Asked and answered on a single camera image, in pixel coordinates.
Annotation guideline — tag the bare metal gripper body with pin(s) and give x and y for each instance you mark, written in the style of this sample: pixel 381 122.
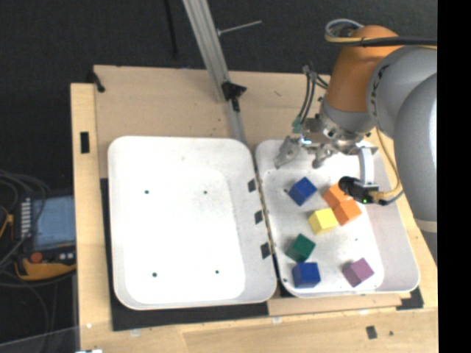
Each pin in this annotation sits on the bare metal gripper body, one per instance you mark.
pixel 324 134

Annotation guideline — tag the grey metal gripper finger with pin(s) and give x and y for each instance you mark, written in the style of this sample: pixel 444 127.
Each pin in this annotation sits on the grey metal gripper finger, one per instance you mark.
pixel 321 156
pixel 287 153

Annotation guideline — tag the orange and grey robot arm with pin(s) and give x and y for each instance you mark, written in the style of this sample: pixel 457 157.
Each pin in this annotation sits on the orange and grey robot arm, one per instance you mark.
pixel 401 86

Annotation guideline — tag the blue cube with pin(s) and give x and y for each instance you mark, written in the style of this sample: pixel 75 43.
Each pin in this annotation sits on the blue cube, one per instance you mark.
pixel 302 190
pixel 306 275

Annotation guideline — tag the orange cube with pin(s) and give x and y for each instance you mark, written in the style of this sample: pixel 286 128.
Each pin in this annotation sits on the orange cube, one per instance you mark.
pixel 334 195
pixel 347 212

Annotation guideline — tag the yellow cube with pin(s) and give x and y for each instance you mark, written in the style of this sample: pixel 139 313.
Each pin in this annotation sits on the yellow cube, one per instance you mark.
pixel 323 221

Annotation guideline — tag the white plastic tray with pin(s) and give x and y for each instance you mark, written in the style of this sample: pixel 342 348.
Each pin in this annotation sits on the white plastic tray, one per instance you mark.
pixel 331 245
pixel 176 223

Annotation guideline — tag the green cube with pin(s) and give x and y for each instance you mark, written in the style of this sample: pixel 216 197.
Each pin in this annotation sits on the green cube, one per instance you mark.
pixel 301 248

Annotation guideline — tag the purple cube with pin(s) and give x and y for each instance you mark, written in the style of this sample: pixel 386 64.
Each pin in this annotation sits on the purple cube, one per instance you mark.
pixel 357 272

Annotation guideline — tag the pale wood board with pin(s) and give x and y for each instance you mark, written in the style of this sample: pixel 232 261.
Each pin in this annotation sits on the pale wood board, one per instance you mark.
pixel 158 101

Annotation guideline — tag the black cylinder on white bracket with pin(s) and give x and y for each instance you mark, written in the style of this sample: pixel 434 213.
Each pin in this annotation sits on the black cylinder on white bracket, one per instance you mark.
pixel 358 184

